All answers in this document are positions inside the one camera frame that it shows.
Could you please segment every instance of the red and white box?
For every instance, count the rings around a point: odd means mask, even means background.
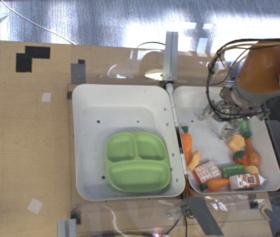
[[[205,183],[214,177],[221,177],[220,170],[212,160],[197,166],[193,170],[193,174],[199,184]]]

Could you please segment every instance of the carrot green top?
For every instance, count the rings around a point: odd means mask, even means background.
[[[189,128],[189,127],[188,127],[187,125],[182,126],[181,128],[183,129],[184,132],[187,132],[187,133],[188,133],[188,128]]]

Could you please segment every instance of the toy food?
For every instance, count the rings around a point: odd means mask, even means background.
[[[186,164],[189,164],[193,139],[191,138],[190,134],[188,133],[188,126],[183,126],[182,129],[184,131],[184,134],[181,136],[181,141],[183,143],[183,150],[184,150],[184,155],[185,155],[185,159],[186,159]]]
[[[236,164],[231,166],[223,166],[222,173],[224,178],[229,178],[230,176],[245,174],[246,172],[244,165]]]
[[[205,183],[214,177],[221,177],[217,165],[212,160],[195,167],[193,174],[199,184]]]
[[[256,166],[250,165],[244,168],[246,174],[259,174],[259,170]]]
[[[210,191],[216,191],[229,185],[230,180],[228,178],[212,178],[209,179],[205,184],[200,184],[199,188],[201,191],[208,189]]]
[[[235,175],[230,176],[229,179],[231,190],[259,187],[266,181],[266,179],[259,174]]]
[[[233,161],[235,161],[238,164],[242,164],[244,166],[247,166],[247,155],[245,151],[237,151],[233,155]]]
[[[257,151],[252,146],[252,139],[250,137],[245,139],[246,155],[248,165],[257,165],[260,163],[260,157]]]
[[[234,151],[240,151],[245,146],[245,141],[242,135],[233,134],[230,138],[229,147]]]
[[[194,151],[193,155],[191,156],[190,163],[187,166],[188,171],[192,172],[195,169],[195,167],[199,165],[199,161],[200,161],[200,152]]]
[[[240,126],[240,128],[243,132],[243,137],[244,138],[248,138],[252,135],[252,133],[248,129],[248,120],[247,119],[243,119],[243,120],[239,121],[238,125]]]

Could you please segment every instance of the green divided plate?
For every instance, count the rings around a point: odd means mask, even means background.
[[[170,164],[164,141],[153,133],[122,132],[106,144],[106,171],[113,188],[148,193],[170,182]]]

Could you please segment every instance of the wooden table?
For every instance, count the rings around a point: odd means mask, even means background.
[[[33,58],[32,72],[18,73],[16,54],[25,53],[25,46],[50,47],[50,58]],[[210,59],[209,54],[179,53],[175,86],[204,85]],[[82,221],[78,236],[115,229],[114,217],[123,231],[158,231],[174,223],[166,212],[180,204],[176,198],[94,203],[77,193],[67,93],[71,64],[78,60],[85,60],[87,83],[156,85],[145,73],[161,71],[163,55],[160,50],[0,41],[0,237],[55,237],[57,221],[68,220],[76,204]],[[44,93],[51,93],[50,101],[42,101]],[[43,203],[38,214],[27,209],[33,198]],[[257,198],[268,205],[266,193]],[[208,204],[225,236],[236,231],[270,236],[267,220],[250,210],[248,201],[225,204],[228,211]],[[171,236],[183,236],[183,224]],[[196,220],[188,224],[190,235],[204,236]]]

